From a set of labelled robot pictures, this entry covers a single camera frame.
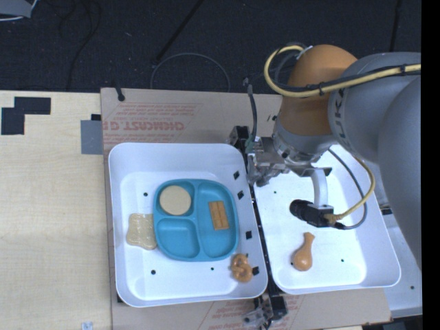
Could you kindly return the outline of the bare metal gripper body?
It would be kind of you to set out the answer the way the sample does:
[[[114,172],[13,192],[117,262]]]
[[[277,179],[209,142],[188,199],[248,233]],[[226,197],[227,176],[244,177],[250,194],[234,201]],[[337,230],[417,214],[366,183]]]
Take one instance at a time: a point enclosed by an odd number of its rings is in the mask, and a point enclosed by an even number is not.
[[[299,177],[311,177],[312,156],[302,153],[282,140],[261,137],[255,144],[255,175],[273,178],[281,173],[295,173]]]

